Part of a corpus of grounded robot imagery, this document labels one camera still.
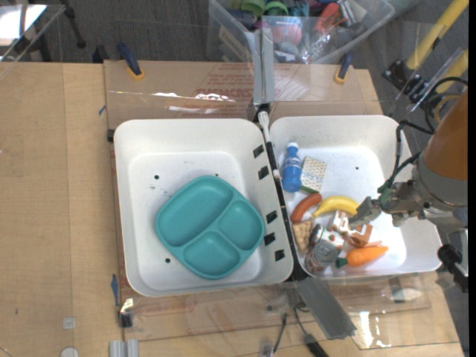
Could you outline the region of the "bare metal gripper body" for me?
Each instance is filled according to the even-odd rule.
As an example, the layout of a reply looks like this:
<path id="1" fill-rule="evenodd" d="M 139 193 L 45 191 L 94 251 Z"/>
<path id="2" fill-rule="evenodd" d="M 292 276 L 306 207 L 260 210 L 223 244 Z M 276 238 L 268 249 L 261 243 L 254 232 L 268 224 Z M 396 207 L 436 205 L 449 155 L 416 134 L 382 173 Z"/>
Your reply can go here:
<path id="1" fill-rule="evenodd" d="M 379 188 L 380 207 L 391 215 L 394 227 L 402 227 L 410 218 L 425 219 L 424 203 L 414 180 L 385 182 Z"/>

